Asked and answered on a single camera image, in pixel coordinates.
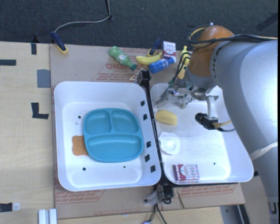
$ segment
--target yellow sponge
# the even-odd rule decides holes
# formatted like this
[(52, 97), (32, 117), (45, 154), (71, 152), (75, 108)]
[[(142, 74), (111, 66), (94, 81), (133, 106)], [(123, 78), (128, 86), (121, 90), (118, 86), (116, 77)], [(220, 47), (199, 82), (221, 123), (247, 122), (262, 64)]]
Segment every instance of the yellow sponge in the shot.
[(155, 119), (170, 125), (177, 125), (177, 116), (168, 110), (159, 110), (155, 114)]

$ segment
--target small box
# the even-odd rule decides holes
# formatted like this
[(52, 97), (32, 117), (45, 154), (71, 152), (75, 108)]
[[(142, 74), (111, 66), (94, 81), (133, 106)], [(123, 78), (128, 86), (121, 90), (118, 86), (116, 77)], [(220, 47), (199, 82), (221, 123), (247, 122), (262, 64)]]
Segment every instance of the small box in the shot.
[(199, 173), (196, 164), (177, 164), (174, 165), (175, 179), (183, 180), (198, 180)]
[(174, 42), (163, 42), (163, 57), (166, 59), (176, 58), (176, 45)]

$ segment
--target blue divided plate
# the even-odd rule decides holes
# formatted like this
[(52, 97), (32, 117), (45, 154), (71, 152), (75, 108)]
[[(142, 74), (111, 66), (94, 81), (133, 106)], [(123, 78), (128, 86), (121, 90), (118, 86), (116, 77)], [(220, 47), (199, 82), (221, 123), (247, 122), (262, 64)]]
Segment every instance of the blue divided plate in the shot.
[(86, 150), (98, 162), (136, 159), (144, 149), (142, 130), (136, 116), (125, 109), (90, 111), (83, 124)]

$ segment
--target white cable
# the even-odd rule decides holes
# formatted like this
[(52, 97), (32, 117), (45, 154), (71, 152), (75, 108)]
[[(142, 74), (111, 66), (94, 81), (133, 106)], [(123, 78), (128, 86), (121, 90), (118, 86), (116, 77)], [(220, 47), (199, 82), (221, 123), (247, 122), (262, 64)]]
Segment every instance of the white cable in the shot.
[(263, 148), (254, 151), (252, 154), (250, 154), (250, 158), (253, 161), (259, 158), (260, 156), (264, 155), (266, 152), (270, 151), (273, 147), (277, 147), (277, 146), (278, 146), (278, 140), (275, 141), (274, 143), (269, 144), (268, 146), (265, 146)]
[(99, 20), (99, 21), (72, 21), (72, 22), (68, 22), (68, 23), (65, 23), (59, 27), (57, 27), (54, 31), (54, 33), (56, 33), (57, 30), (59, 30), (60, 28), (63, 28), (67, 25), (70, 25), (70, 24), (75, 24), (75, 23), (99, 23), (99, 22), (103, 22), (103, 21), (106, 21), (109, 19), (109, 17), (111, 16), (111, 13), (110, 13), (110, 6), (109, 6), (109, 0), (107, 0), (107, 7), (108, 7), (108, 16), (102, 20)]

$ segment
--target green soda bottle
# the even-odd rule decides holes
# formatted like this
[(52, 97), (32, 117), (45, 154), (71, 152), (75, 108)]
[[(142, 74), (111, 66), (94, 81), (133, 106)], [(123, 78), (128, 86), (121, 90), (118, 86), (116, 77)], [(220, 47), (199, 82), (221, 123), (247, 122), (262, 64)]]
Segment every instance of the green soda bottle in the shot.
[(131, 70), (135, 70), (137, 68), (137, 65), (132, 63), (130, 58), (125, 53), (123, 53), (117, 46), (113, 46), (109, 50), (109, 55), (112, 56), (120, 64), (131, 68)]

